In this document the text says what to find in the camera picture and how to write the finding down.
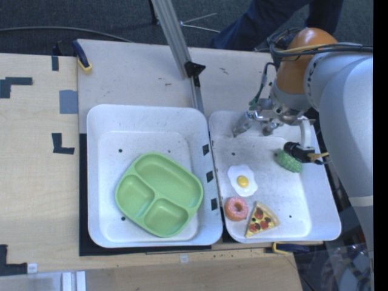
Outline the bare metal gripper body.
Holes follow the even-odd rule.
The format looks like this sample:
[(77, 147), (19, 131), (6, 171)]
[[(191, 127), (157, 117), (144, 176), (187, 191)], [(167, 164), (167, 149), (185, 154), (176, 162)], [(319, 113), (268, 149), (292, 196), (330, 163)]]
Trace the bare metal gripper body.
[(307, 121), (310, 125), (314, 125), (315, 119), (309, 119), (304, 114), (303, 110), (294, 110), (277, 101), (273, 102), (270, 98), (253, 98), (249, 102), (248, 110), (249, 118), (259, 122), (287, 124), (291, 126), (300, 125)]

